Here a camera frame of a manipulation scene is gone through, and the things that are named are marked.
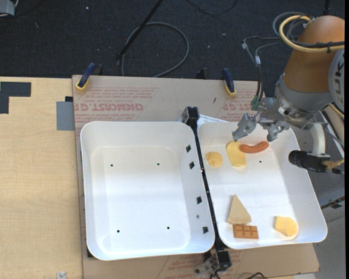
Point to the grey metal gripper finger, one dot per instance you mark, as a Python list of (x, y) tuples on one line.
[(273, 129), (245, 126)]

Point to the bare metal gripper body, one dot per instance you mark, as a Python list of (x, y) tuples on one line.
[(274, 112)]

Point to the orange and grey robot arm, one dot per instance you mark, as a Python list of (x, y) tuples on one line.
[(308, 65)]

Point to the orange toy sausage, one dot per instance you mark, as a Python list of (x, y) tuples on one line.
[(253, 148)]

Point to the yellow oval toy bread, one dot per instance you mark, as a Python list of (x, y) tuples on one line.
[(236, 155)]

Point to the white paper slip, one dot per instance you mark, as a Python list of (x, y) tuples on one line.
[(212, 118)]

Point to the small yellow round toy food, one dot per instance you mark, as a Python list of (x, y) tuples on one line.
[(214, 159)]

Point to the white plastic tray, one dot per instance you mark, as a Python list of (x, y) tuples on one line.
[(139, 190), (264, 190)]

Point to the brown cardboard board, red print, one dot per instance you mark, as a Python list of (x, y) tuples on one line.
[(163, 100)]

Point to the tan toy pizza slice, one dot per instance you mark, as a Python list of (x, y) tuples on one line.
[(238, 214)]

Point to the yellow ridged toy food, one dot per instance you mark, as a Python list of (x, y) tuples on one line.
[(287, 227)]

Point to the brown toy biscuit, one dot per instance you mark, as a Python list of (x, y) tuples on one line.
[(245, 232)]

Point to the black cylinder on white bracket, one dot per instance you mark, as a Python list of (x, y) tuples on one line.
[(304, 159)]

